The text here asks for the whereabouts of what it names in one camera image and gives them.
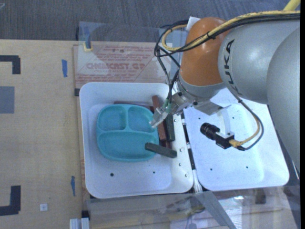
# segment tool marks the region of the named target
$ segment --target gray square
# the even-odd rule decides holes
[[[0,86],[0,114],[15,112],[15,87]]]

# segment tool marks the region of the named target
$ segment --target teal divided plate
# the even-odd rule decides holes
[[[104,107],[97,118],[97,144],[108,159],[126,162],[145,161],[155,153],[145,150],[145,143],[159,144],[157,128],[149,122],[152,112],[132,104]]]

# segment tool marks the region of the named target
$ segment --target small white square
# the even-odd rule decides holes
[[[40,204],[40,211],[48,211],[48,204]]]

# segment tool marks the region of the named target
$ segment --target transparent plastic sheet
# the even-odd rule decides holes
[[[215,193],[237,229],[296,229],[283,187]],[[227,229],[202,205],[202,194],[88,200],[92,229]]]
[[[74,47],[75,84],[80,89],[88,82],[165,83],[164,71],[153,54],[164,29],[80,22]],[[185,31],[175,31],[167,39],[181,45]],[[175,55],[179,61],[181,55]],[[169,59],[163,63],[170,77],[177,66]]]

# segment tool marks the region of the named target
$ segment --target gray floor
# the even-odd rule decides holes
[[[230,19],[289,0],[0,0],[1,39],[75,40],[80,21],[160,27],[189,16]]]

